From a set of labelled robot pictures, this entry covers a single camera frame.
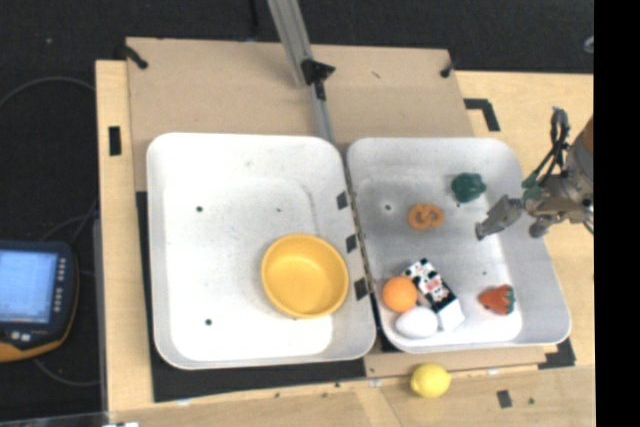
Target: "egg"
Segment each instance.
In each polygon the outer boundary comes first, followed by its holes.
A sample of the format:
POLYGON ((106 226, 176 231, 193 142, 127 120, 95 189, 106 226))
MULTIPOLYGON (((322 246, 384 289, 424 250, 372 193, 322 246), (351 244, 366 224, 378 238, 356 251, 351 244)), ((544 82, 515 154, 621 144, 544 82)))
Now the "egg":
POLYGON ((429 338, 438 330, 438 317, 431 308, 416 306, 396 319, 398 333, 407 338, 429 338))

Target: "cardboard sheet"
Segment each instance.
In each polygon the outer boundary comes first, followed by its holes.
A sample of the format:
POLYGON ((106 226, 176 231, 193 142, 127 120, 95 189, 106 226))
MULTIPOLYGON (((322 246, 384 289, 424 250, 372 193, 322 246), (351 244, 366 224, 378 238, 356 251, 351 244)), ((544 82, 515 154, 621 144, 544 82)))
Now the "cardboard sheet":
MULTIPOLYGON (((129 38, 149 66, 127 66, 134 177, 146 190, 150 142, 172 131, 314 135, 308 91, 280 43, 129 38)), ((369 136, 472 136, 446 50, 315 45, 341 150, 369 136)))

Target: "lemon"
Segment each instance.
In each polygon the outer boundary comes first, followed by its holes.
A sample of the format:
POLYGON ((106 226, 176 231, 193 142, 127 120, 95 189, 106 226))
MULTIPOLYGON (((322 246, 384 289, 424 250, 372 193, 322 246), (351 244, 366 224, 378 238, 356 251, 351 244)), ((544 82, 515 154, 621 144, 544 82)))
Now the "lemon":
POLYGON ((411 376, 411 389, 423 397, 440 397, 450 384, 451 374, 436 363, 420 365, 411 376))

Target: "yellow bowl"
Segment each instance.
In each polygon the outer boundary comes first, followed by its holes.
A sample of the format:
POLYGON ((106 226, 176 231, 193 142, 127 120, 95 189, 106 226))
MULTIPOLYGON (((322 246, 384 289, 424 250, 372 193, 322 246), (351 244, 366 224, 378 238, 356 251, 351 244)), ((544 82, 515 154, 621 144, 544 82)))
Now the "yellow bowl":
POLYGON ((301 319, 329 315, 344 302, 349 271, 325 240, 292 234, 276 240, 262 259, 262 285, 271 303, 301 319))

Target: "orange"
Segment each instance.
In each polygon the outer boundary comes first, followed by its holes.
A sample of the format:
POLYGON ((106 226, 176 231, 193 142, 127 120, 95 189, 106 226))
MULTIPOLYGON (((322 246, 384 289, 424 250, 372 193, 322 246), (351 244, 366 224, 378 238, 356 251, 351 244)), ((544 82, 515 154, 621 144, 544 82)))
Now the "orange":
POLYGON ((406 276, 391 278, 382 287, 382 301, 397 313, 409 311, 416 305, 418 289, 406 276))

